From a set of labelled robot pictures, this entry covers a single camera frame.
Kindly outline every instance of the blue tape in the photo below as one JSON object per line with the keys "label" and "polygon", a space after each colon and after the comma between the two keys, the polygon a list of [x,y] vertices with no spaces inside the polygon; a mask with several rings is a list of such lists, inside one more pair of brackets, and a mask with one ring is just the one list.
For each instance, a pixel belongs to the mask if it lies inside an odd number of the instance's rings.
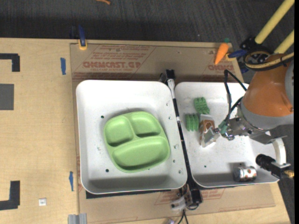
{"label": "blue tape", "polygon": [[65,63],[65,59],[64,58],[60,58],[60,64],[61,64],[61,71],[63,75],[66,75],[65,71],[66,71],[66,63]]}
{"label": "blue tape", "polygon": [[234,58],[234,57],[240,57],[240,56],[244,56],[247,54],[247,51],[246,50],[237,50],[237,51],[234,51],[233,53],[230,53],[228,55],[229,58]]}
{"label": "blue tape", "polygon": [[74,191],[74,178],[73,178],[73,172],[70,172],[69,175],[69,180],[70,180],[70,184],[71,184],[71,191]]}

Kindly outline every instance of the plywood surface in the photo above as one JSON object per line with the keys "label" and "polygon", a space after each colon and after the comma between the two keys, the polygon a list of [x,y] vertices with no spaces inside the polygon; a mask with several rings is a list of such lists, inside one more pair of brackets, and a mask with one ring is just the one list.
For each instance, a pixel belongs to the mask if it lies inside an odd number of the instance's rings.
{"label": "plywood surface", "polygon": [[[1,53],[18,53],[21,57],[20,72],[11,72],[11,61],[0,60],[0,83],[14,84],[14,110],[0,111],[0,200],[9,198],[10,181],[21,183],[18,209],[0,211],[0,223],[13,224],[20,220],[31,224],[67,223],[69,214],[80,211],[70,66],[70,44],[74,42],[0,39]],[[195,42],[161,44],[198,45]],[[66,59],[66,75],[62,75],[61,57]],[[74,191],[69,181],[70,172],[73,172]],[[271,190],[276,207],[195,215],[188,218],[189,223],[253,223],[252,220],[254,223],[288,223],[278,185],[272,184]],[[39,206],[39,198],[47,198],[47,205]],[[166,221],[137,223],[164,224]]]}

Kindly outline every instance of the gray carpet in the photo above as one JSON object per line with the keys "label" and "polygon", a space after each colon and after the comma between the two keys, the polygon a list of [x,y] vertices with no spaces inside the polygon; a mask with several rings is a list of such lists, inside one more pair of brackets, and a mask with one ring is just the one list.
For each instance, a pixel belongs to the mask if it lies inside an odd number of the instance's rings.
{"label": "gray carpet", "polygon": [[[237,48],[255,36],[283,0],[0,0],[0,37],[69,38],[80,24],[88,39],[222,42]],[[264,42],[274,50],[294,29],[294,6]],[[247,83],[253,72],[243,74]],[[288,162],[294,167],[294,126],[287,134]],[[279,182],[295,223],[294,181]]]}

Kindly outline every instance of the white tray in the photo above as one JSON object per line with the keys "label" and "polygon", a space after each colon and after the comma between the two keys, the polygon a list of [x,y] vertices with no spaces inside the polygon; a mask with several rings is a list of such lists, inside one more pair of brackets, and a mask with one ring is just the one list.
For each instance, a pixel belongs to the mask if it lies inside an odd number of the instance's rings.
{"label": "white tray", "polygon": [[[244,90],[238,83],[228,85],[234,104],[244,95]],[[216,144],[202,147],[199,145],[199,132],[187,131],[185,114],[196,113],[194,98],[204,97],[206,99],[216,126],[225,119],[228,113],[228,103],[223,83],[183,82],[176,86],[175,95],[191,173],[198,185],[205,188],[218,188],[278,181],[270,172],[261,169],[255,162],[259,154],[275,158],[272,144],[264,145],[249,137],[237,136],[233,141],[220,137]],[[235,182],[232,169],[236,166],[254,166],[257,170],[257,179],[254,182]]]}
{"label": "white tray", "polygon": [[[76,96],[81,181],[88,192],[178,189],[186,183],[187,171],[171,92],[165,84],[87,80],[77,86]],[[110,118],[134,111],[150,112],[159,120],[171,153],[168,160],[149,170],[124,173],[109,157],[103,127]]]}

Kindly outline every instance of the green toy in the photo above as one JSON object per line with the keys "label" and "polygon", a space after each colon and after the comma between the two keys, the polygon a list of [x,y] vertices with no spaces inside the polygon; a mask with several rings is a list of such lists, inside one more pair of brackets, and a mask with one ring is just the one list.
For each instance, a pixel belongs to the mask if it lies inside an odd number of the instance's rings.
{"label": "green toy", "polygon": [[152,168],[170,155],[163,128],[148,112],[131,112],[110,119],[104,126],[104,139],[114,165],[127,173]]}
{"label": "green toy", "polygon": [[[195,98],[194,106],[199,116],[201,114],[209,114],[210,109],[206,104],[206,99],[204,97]],[[185,115],[185,125],[188,131],[197,131],[199,128],[199,116],[198,114],[186,114]]]}
{"label": "green toy", "polygon": [[207,106],[206,99],[204,97],[195,98],[194,106],[195,106],[196,111],[199,114],[209,114],[210,113],[210,109]]}

